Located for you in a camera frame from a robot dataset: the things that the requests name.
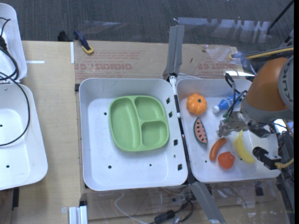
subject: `white tray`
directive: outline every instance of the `white tray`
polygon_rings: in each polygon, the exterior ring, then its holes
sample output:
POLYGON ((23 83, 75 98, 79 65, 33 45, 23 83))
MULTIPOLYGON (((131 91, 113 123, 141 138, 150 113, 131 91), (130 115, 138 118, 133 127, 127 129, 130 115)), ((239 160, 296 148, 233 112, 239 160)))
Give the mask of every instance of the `white tray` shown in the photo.
POLYGON ((91 78, 79 88, 83 177, 95 191, 176 186, 188 175, 173 90, 162 79, 91 78), (169 125, 165 146, 120 150, 109 129, 109 105, 118 97, 148 95, 164 106, 169 125))
MULTIPOLYGON (((11 19, 4 27, 3 37, 12 57, 18 63, 20 81, 27 74, 18 20, 15 10, 0 3, 0 17, 11 19)), ((0 32, 4 20, 0 20, 0 32)), ((0 52, 0 71, 9 75, 14 67, 10 59, 0 52)), ((42 133, 31 90, 20 85, 28 96, 30 124, 25 134, 16 142, 0 147, 0 190, 32 184, 44 178, 48 162, 42 133)), ((28 121, 28 106, 21 89, 14 83, 0 83, 0 144, 17 138, 28 121)))
MULTIPOLYGON (((240 92, 248 90, 250 84, 251 82, 246 79, 235 80, 236 89, 240 92)), ((222 115, 224 114, 221 111, 216 114, 213 113, 212 107, 219 104, 223 98, 233 94, 232 88, 225 79, 183 79, 178 81, 176 87, 191 169, 197 180, 206 183, 227 182, 273 178, 280 174, 278 169, 269 170, 255 157, 256 162, 253 164, 241 161, 234 146, 235 139, 238 136, 236 132, 232 132, 231 135, 226 137, 227 143, 218 151, 218 154, 230 151, 236 157, 234 166, 229 170, 224 170, 217 161, 209 160, 210 149, 219 139, 216 131, 219 129, 219 123, 223 119, 222 115), (207 100, 207 111, 199 116, 206 129, 207 145, 200 144, 193 133, 193 124, 198 116, 191 114, 186 107, 187 98, 192 93, 199 93, 207 100)), ((240 104, 236 105, 234 110, 240 110, 240 104)), ((249 131, 243 132, 243 141, 250 153, 256 146, 269 150, 269 143, 266 138, 258 138, 249 131)))

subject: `bottle cap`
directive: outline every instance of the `bottle cap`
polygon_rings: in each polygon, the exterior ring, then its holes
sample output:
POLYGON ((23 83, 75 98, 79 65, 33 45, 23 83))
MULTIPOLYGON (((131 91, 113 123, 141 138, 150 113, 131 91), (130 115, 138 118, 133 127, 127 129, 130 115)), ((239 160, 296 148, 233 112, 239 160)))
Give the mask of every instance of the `bottle cap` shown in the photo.
POLYGON ((215 106, 212 107, 212 110, 213 110, 214 113, 218 113, 220 111, 220 108, 219 108, 218 105, 215 105, 215 106))

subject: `gray carpet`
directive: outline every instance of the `gray carpet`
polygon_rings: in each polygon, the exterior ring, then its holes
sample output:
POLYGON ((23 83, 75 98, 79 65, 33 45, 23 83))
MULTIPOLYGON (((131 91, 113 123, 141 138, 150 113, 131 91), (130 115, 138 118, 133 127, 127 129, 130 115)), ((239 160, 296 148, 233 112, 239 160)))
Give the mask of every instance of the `gray carpet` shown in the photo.
POLYGON ((294 28, 292 0, 0 0, 17 12, 22 40, 57 41, 64 30, 88 40, 168 43, 169 27, 185 24, 184 43, 279 47, 294 28))

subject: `sausage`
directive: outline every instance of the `sausage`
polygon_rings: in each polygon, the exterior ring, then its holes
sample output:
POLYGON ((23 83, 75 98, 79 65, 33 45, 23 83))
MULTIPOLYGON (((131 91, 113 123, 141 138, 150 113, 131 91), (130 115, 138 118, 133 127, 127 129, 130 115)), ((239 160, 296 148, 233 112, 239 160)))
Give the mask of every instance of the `sausage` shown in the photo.
POLYGON ((215 161, 217 157, 218 149, 227 142, 225 137, 218 139, 210 150, 210 160, 215 161))

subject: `red tomato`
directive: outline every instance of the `red tomato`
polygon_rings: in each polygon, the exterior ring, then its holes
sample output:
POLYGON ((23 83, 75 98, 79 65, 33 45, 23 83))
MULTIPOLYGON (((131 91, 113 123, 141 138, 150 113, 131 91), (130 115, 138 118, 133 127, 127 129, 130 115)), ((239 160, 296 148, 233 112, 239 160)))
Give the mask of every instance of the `red tomato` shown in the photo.
POLYGON ((224 169, 230 169, 235 162, 235 156, 231 152, 221 153, 218 156, 218 162, 224 169))

